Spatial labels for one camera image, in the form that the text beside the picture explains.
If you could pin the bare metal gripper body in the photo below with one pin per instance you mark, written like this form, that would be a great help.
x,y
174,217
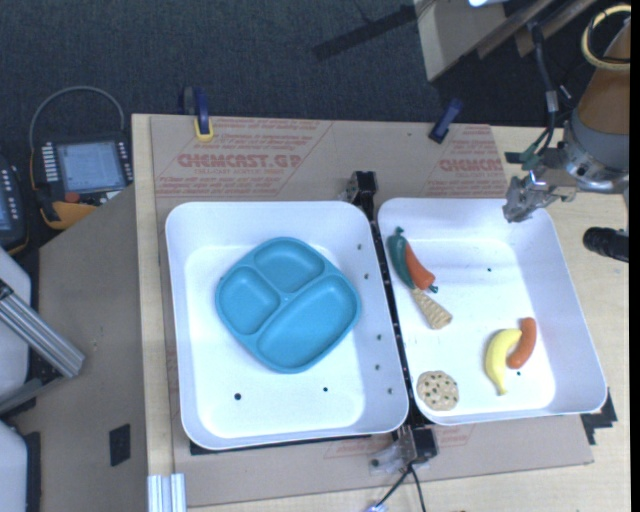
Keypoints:
x,y
587,179

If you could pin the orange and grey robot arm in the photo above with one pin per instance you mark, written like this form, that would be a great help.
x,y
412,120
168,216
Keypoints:
x,y
607,95

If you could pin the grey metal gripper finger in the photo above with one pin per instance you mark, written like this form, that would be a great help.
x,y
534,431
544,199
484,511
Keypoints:
x,y
544,196
515,202

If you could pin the green toy pepper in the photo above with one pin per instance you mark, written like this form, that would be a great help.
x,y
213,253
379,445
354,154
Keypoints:
x,y
398,257

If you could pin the orange sausage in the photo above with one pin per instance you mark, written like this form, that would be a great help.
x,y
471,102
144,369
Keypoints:
x,y
524,345

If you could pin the blue divided plate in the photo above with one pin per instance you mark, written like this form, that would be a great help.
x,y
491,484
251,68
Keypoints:
x,y
300,320

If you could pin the beige toy waffle cone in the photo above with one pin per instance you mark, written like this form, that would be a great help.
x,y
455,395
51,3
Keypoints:
x,y
435,312

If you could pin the yellow banana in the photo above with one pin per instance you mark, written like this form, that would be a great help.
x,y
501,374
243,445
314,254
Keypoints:
x,y
497,357

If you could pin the thin black and white rod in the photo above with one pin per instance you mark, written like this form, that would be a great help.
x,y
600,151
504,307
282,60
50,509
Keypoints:
x,y
391,310

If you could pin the beige biscuit with green dots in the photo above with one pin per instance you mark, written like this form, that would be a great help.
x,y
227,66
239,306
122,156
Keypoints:
x,y
437,391

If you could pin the brown cardboard board red print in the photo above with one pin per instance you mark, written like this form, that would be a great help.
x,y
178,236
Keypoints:
x,y
300,150

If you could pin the white plastic tray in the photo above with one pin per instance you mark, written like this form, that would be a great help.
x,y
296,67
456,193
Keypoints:
x,y
280,400
475,300

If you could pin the orange toy pepper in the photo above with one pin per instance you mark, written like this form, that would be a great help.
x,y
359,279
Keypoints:
x,y
417,270

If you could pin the black cylinder on white bracket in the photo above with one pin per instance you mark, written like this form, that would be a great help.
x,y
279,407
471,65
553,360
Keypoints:
x,y
606,243

